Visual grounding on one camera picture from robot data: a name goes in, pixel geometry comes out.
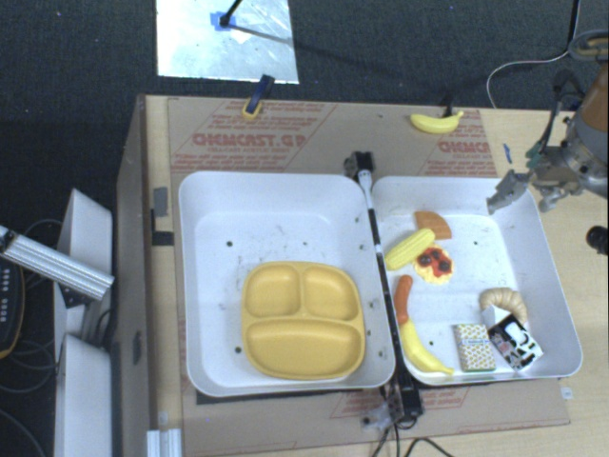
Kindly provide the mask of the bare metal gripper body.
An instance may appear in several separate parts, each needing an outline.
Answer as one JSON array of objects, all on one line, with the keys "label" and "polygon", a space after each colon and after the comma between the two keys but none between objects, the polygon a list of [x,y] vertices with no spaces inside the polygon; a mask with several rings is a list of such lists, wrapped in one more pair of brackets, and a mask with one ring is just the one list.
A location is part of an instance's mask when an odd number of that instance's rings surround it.
[{"label": "bare metal gripper body", "polygon": [[543,197],[565,197],[589,191],[608,193],[607,165],[585,147],[547,147],[532,156],[527,167],[532,185]]}]

